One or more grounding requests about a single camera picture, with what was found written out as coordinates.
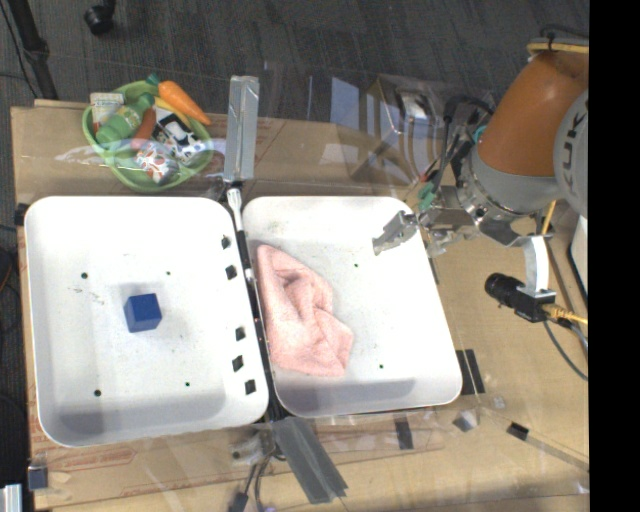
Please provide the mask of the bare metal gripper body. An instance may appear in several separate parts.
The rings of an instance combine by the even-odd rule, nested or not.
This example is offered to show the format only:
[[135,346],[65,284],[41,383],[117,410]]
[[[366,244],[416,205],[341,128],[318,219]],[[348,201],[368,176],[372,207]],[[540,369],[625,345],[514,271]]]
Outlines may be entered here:
[[424,185],[418,192],[417,215],[427,246],[479,236],[511,245],[511,211],[476,185]]

